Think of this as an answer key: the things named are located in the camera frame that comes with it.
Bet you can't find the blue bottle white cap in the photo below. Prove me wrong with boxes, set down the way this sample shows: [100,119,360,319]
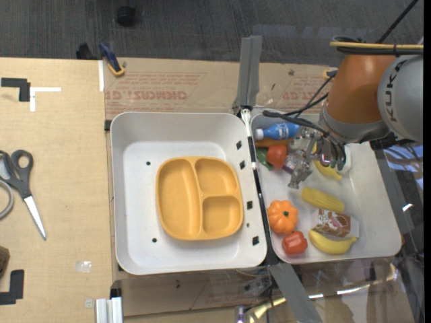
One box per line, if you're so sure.
[254,122,301,141]

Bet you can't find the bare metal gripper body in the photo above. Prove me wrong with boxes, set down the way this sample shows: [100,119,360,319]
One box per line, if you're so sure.
[292,128,341,168]

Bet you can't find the red bell pepper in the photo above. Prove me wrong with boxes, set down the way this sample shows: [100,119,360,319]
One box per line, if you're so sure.
[281,230,308,256]

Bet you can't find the orange divided plate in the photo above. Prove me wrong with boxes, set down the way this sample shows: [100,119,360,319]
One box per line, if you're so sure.
[156,155,244,242]

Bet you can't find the orange pumpkin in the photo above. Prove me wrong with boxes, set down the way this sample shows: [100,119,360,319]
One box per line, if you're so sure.
[267,199,300,235]

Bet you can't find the small yellow banana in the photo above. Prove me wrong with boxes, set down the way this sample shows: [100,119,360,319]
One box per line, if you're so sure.
[312,159,343,182]

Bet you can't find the brown and white carton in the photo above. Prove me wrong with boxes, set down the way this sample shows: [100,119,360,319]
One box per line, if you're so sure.
[310,208,361,239]

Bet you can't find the green toy vegetable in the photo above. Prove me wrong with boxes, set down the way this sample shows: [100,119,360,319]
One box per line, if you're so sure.
[255,146,274,172]

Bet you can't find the yellow corn cob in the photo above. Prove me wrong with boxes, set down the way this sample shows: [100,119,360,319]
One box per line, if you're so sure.
[300,186,345,214]

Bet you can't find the white plastic tray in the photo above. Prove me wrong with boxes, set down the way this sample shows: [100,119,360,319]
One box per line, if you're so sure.
[110,112,269,276]
[249,111,403,265]

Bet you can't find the orange carrot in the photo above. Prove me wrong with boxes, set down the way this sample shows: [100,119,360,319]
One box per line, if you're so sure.
[255,137,294,149]

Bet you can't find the black chair wheel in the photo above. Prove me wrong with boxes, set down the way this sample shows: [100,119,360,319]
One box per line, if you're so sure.
[115,5,136,27]

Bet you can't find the grey scissors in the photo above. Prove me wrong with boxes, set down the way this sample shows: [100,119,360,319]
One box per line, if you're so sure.
[0,149,47,242]

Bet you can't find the brown cardboard board red print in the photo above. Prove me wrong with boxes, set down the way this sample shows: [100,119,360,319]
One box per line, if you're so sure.
[102,57,422,318]

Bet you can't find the brown object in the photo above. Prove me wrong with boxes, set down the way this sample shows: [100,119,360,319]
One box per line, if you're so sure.
[0,246,11,279]

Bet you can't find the large yellow banana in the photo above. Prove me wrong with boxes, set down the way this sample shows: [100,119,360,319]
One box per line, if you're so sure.
[308,229,358,256]

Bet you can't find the clear plastic bottle purple label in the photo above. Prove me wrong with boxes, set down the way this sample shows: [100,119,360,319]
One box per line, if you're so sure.
[281,149,308,175]

